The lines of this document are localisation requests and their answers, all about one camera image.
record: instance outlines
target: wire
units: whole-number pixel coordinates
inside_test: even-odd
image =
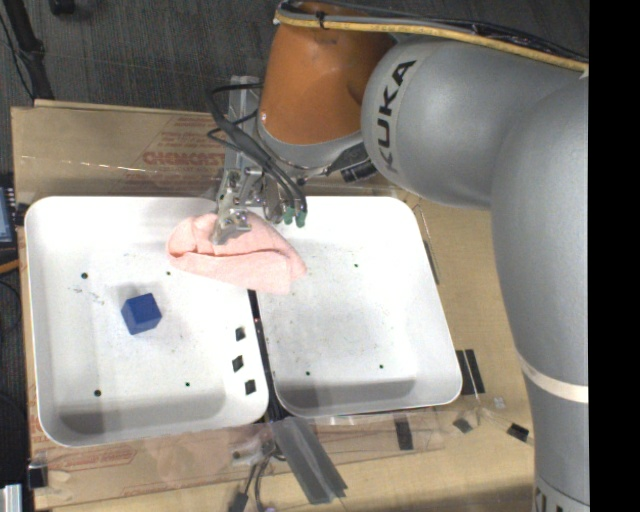
[[[420,14],[415,14],[415,13],[406,12],[406,11],[394,11],[393,9],[387,9],[386,7],[374,7],[371,5],[361,5],[361,4],[354,4],[350,2],[340,2],[338,0],[322,0],[322,3],[327,5],[334,5],[336,7],[344,7],[345,9],[354,9],[354,10],[371,13],[371,14],[384,14],[387,16],[392,15],[392,16],[400,16],[403,18],[422,18],[422,15]],[[305,11],[296,9],[289,3],[285,3],[283,7],[285,9],[291,9],[292,12],[305,12]]]
[[[240,119],[236,119],[235,121],[233,121],[233,124],[235,124],[237,126],[239,124],[244,123],[245,121],[248,121],[249,119],[253,119],[257,115],[258,115],[258,109],[256,109],[253,112],[251,112],[251,114],[247,114],[246,116],[241,117]],[[209,133],[219,133],[221,131],[222,131],[222,128],[214,128]]]
[[[4,17],[2,16],[2,14],[0,14],[0,25],[2,25],[4,33],[7,36],[7,42],[5,43],[5,45],[9,48],[9,50],[11,50],[11,57],[13,58],[13,63],[16,67],[16,71],[18,72],[18,76],[20,77],[20,82],[22,82],[22,86],[24,87],[24,90],[29,95],[29,98],[31,98],[31,101],[35,101],[36,97],[31,92],[31,89],[29,89],[29,85],[27,84],[27,81],[24,78],[24,75],[22,74],[22,69],[20,68],[20,64],[18,63],[18,58],[16,57],[18,52],[16,51],[16,48],[13,45],[13,41],[11,40],[11,34],[9,34],[9,29],[7,28],[7,24],[5,23]]]
[[[319,27],[316,16],[301,14],[286,2],[278,6],[275,19],[285,25]],[[324,29],[428,35],[484,46],[573,71],[586,71],[589,67],[588,59],[576,52],[530,34],[489,23],[427,17],[406,20],[362,16],[323,16],[321,21]]]
[[[251,488],[251,481],[253,480],[253,475],[256,472],[256,467],[257,467],[257,464],[254,464],[253,466],[251,466],[251,472],[249,473],[249,478],[247,479],[247,485],[244,488],[245,494],[249,493],[249,489]]]
[[[256,480],[253,486],[253,497],[256,500],[256,507],[258,508],[258,512],[265,512],[264,505],[262,504],[262,500],[260,499],[260,481],[262,480],[262,476],[264,475],[267,466],[269,466],[269,461],[271,460],[272,455],[273,453],[270,453],[260,463],[260,468],[258,469],[258,474],[256,475]]]
[[[215,95],[222,92],[239,89],[256,89],[260,87],[262,87],[262,83],[231,84],[223,85],[209,91],[206,95],[207,106],[209,107],[209,111],[211,112],[213,119],[218,125],[218,128],[214,130],[224,131],[233,142],[223,141],[222,139],[215,137],[213,135],[213,133],[215,133],[214,130],[211,130],[207,135],[209,136],[209,138],[220,142],[225,146],[234,149],[235,151],[244,153],[249,158],[258,163],[263,168],[265,173],[275,179],[278,184],[284,189],[292,208],[296,207],[297,197],[298,201],[300,202],[299,208],[302,213],[301,222],[302,224],[304,224],[304,216],[306,216],[307,213],[307,199],[302,190],[300,190],[297,184],[286,172],[278,167],[271,156],[249,134],[236,126],[236,124],[239,123],[234,123],[226,119],[214,100]]]

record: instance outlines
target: gray bracket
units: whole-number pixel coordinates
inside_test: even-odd
[[[331,503],[345,497],[347,485],[304,419],[288,417],[271,428],[309,503]]]
[[[0,512],[22,512],[22,487],[7,485],[0,489]]]

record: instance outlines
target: white tray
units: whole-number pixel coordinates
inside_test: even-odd
[[[176,270],[165,255],[173,228],[212,207],[204,199],[50,197],[29,208],[38,412],[51,439],[92,445],[264,414],[268,389],[246,290]],[[149,292],[163,318],[132,336],[120,309]]]
[[[276,393],[292,414],[444,404],[462,377],[415,216],[389,197],[311,197],[278,227],[308,275],[259,294]]]
[[[212,208],[139,197],[31,206],[38,412],[51,439],[95,445],[263,415],[269,397],[246,290],[176,270],[165,255],[173,228]],[[455,399],[460,369],[411,210],[386,197],[311,197],[309,210],[303,229],[277,228],[308,275],[288,296],[258,295],[282,404],[318,417]],[[163,318],[132,336],[120,309],[149,292]]]

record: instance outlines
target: cardboard box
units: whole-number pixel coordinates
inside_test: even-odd
[[[207,114],[38,102],[13,109],[12,121],[16,193],[25,205],[49,195],[207,197],[223,164],[223,149],[205,140],[213,127]],[[414,209],[454,345],[463,355],[473,351],[483,380],[483,390],[448,406],[316,422],[349,486],[348,509],[446,504],[460,511],[528,511],[532,436],[522,442],[507,431],[513,423],[531,431],[531,418],[495,272],[488,213],[419,200],[384,179],[356,187],[326,183],[318,184],[320,193],[393,193]],[[29,289],[23,230],[19,250],[31,454],[34,465],[48,469],[48,486],[36,490],[37,509],[175,510],[177,503],[199,503],[226,510],[260,439],[269,435],[268,425],[82,449],[59,446],[42,432],[29,307],[37,291]],[[286,464],[274,461],[268,474],[265,503],[306,509]],[[210,500],[216,504],[209,507]],[[505,501],[510,508],[496,505]],[[323,510],[343,507],[334,503]]]

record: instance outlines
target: pink cloth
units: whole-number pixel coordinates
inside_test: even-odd
[[[169,262],[176,268],[250,290],[287,294],[291,281],[307,267],[293,247],[271,225],[249,213],[251,231],[225,245],[213,245],[217,215],[189,217],[167,242]]]

